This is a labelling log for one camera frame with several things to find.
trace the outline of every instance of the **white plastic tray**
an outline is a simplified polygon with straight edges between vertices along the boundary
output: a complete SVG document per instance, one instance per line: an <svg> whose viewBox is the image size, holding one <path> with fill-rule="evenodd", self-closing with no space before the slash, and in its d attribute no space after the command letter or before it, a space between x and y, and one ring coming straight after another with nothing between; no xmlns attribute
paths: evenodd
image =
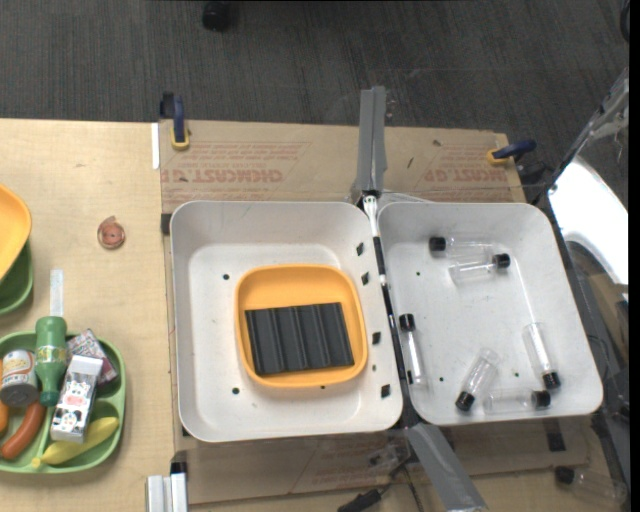
<svg viewBox="0 0 640 512"><path fill-rule="evenodd" d="M394 351L370 226L360 210L346 203L195 201L174 212L171 239L178 403L190 434L227 442L383 431L398 420ZM354 379L281 390L247 375L234 331L235 287L245 272L282 263L333 265L355 284L369 358ZM376 332L381 338L373 345Z"/></svg>
<svg viewBox="0 0 640 512"><path fill-rule="evenodd" d="M602 385L547 218L526 204L392 203L379 227L396 315L413 313L428 385L410 386L416 411L428 422L455 425L589 414ZM485 234L512 266L499 279L456 285L450 261L434 258L431 236ZM550 356L562 380L541 412L486 416L455 407L460 385L481 346L502 356L494 388L542 389L522 341L522 329L543 322Z"/></svg>

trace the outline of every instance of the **black ridged insert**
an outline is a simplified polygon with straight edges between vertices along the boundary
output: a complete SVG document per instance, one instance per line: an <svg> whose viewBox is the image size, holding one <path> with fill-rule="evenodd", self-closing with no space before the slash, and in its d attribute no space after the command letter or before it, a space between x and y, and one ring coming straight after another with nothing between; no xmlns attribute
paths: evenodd
<svg viewBox="0 0 640 512"><path fill-rule="evenodd" d="M339 302L253 309L245 316L258 375L354 364Z"/></svg>

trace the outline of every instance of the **dark floor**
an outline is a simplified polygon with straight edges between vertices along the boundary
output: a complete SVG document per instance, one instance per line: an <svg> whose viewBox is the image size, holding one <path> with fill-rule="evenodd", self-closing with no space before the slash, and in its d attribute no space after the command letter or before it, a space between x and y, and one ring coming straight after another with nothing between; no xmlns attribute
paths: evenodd
<svg viewBox="0 0 640 512"><path fill-rule="evenodd" d="M358 123L389 90L394 125L538 141L558 165L629 65L621 0L232 2L2 0L0 117L154 121L166 90L194 119ZM627 166L601 171L627 206Z"/></svg>

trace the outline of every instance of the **orange plate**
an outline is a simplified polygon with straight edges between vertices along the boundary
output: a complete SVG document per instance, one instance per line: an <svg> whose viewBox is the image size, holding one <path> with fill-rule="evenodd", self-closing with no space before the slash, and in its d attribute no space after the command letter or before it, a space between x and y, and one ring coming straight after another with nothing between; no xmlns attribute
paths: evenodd
<svg viewBox="0 0 640 512"><path fill-rule="evenodd" d="M255 372L245 311L339 302L354 364L258 375ZM367 362L367 337L358 293L349 277L328 265L291 264L258 267L247 272L235 291L236 336L240 358L256 382L276 388L327 386L354 378Z"/></svg>
<svg viewBox="0 0 640 512"><path fill-rule="evenodd" d="M31 213L22 199L0 184L0 281L27 243Z"/></svg>

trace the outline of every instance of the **green bottle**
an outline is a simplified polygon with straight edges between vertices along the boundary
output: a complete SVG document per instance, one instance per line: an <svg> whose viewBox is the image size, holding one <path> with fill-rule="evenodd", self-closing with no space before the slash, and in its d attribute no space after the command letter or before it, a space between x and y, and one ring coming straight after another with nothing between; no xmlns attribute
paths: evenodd
<svg viewBox="0 0 640 512"><path fill-rule="evenodd" d="M54 407L60 397L60 381L67 370L67 323L59 316L36 322L36 375L42 383L40 403Z"/></svg>

